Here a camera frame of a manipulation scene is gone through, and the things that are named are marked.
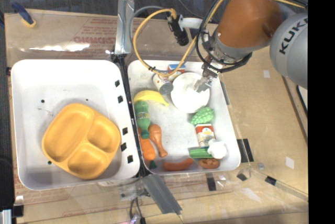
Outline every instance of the orange plate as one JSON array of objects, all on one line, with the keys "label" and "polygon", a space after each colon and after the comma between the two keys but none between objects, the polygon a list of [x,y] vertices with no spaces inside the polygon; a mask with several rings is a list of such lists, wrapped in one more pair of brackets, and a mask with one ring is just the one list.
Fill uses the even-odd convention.
[{"label": "orange plate", "polygon": [[72,103],[48,127],[42,150],[52,163],[89,180],[108,168],[120,142],[120,131],[111,120],[86,105]]}]

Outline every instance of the green bottle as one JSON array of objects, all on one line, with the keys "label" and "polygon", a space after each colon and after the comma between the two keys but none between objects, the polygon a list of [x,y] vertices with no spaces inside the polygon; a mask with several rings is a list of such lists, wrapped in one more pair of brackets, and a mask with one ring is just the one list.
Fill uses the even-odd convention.
[{"label": "green bottle", "polygon": [[150,116],[148,104],[145,101],[137,101],[135,103],[135,115],[137,127],[141,128],[141,138],[149,138],[148,127],[150,125]]}]

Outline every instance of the green cucumber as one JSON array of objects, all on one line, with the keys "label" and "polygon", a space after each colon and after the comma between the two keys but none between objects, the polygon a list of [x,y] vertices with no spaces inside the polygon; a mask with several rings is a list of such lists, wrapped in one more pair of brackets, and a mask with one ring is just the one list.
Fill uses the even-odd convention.
[{"label": "green cucumber", "polygon": [[211,154],[207,152],[207,148],[191,149],[189,150],[189,155],[191,158],[214,158]]}]

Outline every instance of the yellow banana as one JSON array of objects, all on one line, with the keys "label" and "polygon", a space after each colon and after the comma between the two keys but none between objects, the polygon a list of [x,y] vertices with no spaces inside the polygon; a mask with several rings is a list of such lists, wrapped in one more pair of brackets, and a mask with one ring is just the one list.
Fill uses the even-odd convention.
[{"label": "yellow banana", "polygon": [[135,95],[133,99],[134,103],[136,103],[137,101],[145,101],[145,100],[154,100],[156,102],[164,104],[165,106],[169,105],[168,102],[165,101],[162,94],[154,90],[140,91]]}]

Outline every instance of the black connector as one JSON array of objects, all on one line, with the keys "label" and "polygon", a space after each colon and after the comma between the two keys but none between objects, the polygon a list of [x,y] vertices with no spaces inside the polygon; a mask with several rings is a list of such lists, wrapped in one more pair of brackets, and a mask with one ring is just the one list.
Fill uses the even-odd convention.
[{"label": "black connector", "polygon": [[172,16],[167,18],[167,23],[169,24],[170,30],[173,32],[177,43],[180,46],[185,46],[188,44],[188,35],[185,29],[182,29],[179,25],[180,15],[174,19]]}]

